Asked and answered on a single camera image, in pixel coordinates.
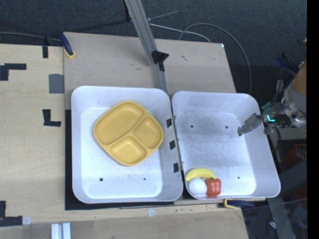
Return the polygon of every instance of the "robotic hand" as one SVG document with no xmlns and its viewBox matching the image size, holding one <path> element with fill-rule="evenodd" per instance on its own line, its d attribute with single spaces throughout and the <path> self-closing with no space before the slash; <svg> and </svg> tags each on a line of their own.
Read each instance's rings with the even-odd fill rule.
<svg viewBox="0 0 319 239">
<path fill-rule="evenodd" d="M 250 132 L 262 122 L 266 124 L 264 134 L 273 132 L 274 127 L 289 125 L 307 130 L 307 60 L 299 66 L 294 79 L 284 90 L 280 103 L 276 103 L 282 92 L 283 81 L 279 79 L 273 99 L 262 107 L 262 115 L 252 114 L 244 125 L 238 128 L 238 135 Z"/>
</svg>

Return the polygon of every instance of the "white tray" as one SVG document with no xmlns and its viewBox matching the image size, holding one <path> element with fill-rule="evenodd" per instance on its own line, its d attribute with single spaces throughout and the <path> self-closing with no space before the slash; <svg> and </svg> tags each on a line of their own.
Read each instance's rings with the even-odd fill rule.
<svg viewBox="0 0 319 239">
<path fill-rule="evenodd" d="M 213 170 L 222 182 L 216 198 L 279 194 L 280 181 L 264 127 L 242 136 L 237 133 L 252 113 L 260 114 L 252 96 L 182 91 L 173 95 L 172 110 L 184 175 L 196 167 Z"/>
<path fill-rule="evenodd" d="M 117 163 L 97 143 L 95 121 L 121 101 L 135 101 L 161 124 L 164 140 L 142 163 Z M 160 89 L 82 86 L 71 96 L 72 186 L 84 203 L 174 201 L 183 191 L 169 96 Z"/>
</svg>

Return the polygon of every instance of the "wooden table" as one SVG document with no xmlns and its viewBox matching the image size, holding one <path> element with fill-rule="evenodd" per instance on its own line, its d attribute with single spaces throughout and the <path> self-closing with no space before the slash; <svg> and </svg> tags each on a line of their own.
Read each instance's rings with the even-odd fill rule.
<svg viewBox="0 0 319 239">
<path fill-rule="evenodd" d="M 64 209 L 64 115 L 65 109 L 70 108 L 72 91 L 82 85 L 101 84 L 157 87 L 156 74 L 147 64 L 138 38 L 65 34 L 77 53 L 73 60 L 64 55 L 62 47 L 49 46 L 48 58 L 43 58 L 41 46 L 0 44 L 0 65 L 27 65 L 26 70 L 9 70 L 8 81 L 0 81 L 0 200 L 6 201 L 6 216 L 28 216 L 32 224 L 73 222 L 72 233 L 78 235 L 76 238 L 85 238 L 81 237 L 85 234 L 84 228 L 88 229 L 86 232 L 92 231 L 88 222 L 94 222 L 94 227 L 98 228 L 103 227 L 104 221 L 101 220 L 105 220 L 112 224 L 123 222 L 127 229 L 132 229 L 131 238 L 149 238 L 146 236 L 148 229 L 143 224 L 154 227 L 158 238 L 168 233 L 178 235 L 175 238 L 182 235 L 183 238 L 193 238 L 194 233 L 188 233 L 189 236 L 184 233 L 189 229 L 188 225 L 193 224 L 199 235 L 211 237 L 215 233 L 222 238 L 236 236 L 246 239 L 240 209 L 218 208 L 216 202 L 192 202 L 181 198 L 173 206 L 152 207 L 154 217 L 148 217 L 147 208 Z M 98 45 L 108 56 L 88 56 L 90 47 L 97 45 L 94 42 L 85 47 L 80 45 L 88 38 L 99 40 Z M 164 62 L 170 96 L 179 90 L 235 92 L 227 58 L 220 44 L 172 40 L 156 42 L 160 51 L 170 54 Z M 79 64 L 83 66 L 77 72 L 72 71 Z M 86 71 L 83 76 L 88 65 L 93 72 L 103 70 L 108 81 L 104 81 L 98 73 L 88 77 Z M 48 78 L 53 74 L 64 75 L 64 93 L 49 92 Z M 61 121 L 61 126 L 44 126 L 43 109 L 50 109 L 51 120 Z M 122 238 L 128 231 L 119 225 L 112 229 Z M 0 238 L 1 234 L 17 231 L 16 228 L 2 228 Z"/>
</svg>

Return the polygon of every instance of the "gray tape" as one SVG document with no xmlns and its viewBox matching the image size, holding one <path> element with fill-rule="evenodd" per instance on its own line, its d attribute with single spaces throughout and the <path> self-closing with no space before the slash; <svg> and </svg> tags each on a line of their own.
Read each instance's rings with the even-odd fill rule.
<svg viewBox="0 0 319 239">
<path fill-rule="evenodd" d="M 49 93 L 50 94 L 64 93 L 64 75 L 49 74 Z"/>
</svg>

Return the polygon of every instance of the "tray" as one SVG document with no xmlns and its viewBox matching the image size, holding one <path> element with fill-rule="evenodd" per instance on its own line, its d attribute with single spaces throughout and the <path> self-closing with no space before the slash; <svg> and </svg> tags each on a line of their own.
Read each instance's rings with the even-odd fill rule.
<svg viewBox="0 0 319 239">
<path fill-rule="evenodd" d="M 164 132 L 143 162 L 123 166 L 94 138 L 95 122 L 122 101 L 143 106 Z M 84 203 L 170 202 L 183 191 L 170 99 L 160 89 L 82 86 L 71 96 L 72 188 Z"/>
<path fill-rule="evenodd" d="M 242 136 L 237 133 L 252 113 L 260 114 L 252 96 L 181 91 L 172 97 L 172 110 L 184 175 L 196 167 L 212 170 L 222 182 L 221 193 L 212 198 L 279 194 L 281 185 L 264 127 Z"/>
<path fill-rule="evenodd" d="M 106 111 L 95 122 L 93 134 L 111 157 L 126 166 L 141 163 L 164 139 L 158 121 L 133 101 L 122 101 Z"/>
</svg>

